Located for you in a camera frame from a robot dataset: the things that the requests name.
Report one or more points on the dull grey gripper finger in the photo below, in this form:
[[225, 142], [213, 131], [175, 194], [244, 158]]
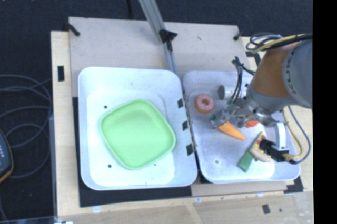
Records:
[[240, 123], [218, 119]]

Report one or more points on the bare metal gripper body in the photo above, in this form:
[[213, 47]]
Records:
[[246, 112]]

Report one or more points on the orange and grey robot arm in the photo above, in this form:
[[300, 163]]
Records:
[[273, 73]]

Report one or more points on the orange carrot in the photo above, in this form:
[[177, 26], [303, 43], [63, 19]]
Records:
[[231, 131]]

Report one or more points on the small orange piece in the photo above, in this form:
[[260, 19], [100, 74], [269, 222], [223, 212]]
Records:
[[252, 123]]

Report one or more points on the pink doughnut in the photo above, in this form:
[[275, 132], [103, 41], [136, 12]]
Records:
[[200, 108]]

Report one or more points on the small grey can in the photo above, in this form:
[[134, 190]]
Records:
[[221, 92]]

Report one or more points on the pizza slice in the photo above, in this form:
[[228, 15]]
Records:
[[259, 154]]

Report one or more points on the green block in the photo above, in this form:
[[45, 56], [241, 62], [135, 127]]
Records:
[[245, 161]]

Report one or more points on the white plastic tray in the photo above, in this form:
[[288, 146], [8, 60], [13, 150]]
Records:
[[131, 81], [218, 157]]

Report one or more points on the green plate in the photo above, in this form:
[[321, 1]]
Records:
[[137, 136]]

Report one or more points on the pale brown flat board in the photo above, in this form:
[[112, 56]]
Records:
[[118, 44]]

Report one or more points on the black cylinder on white bracket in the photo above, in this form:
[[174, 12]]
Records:
[[273, 150]]

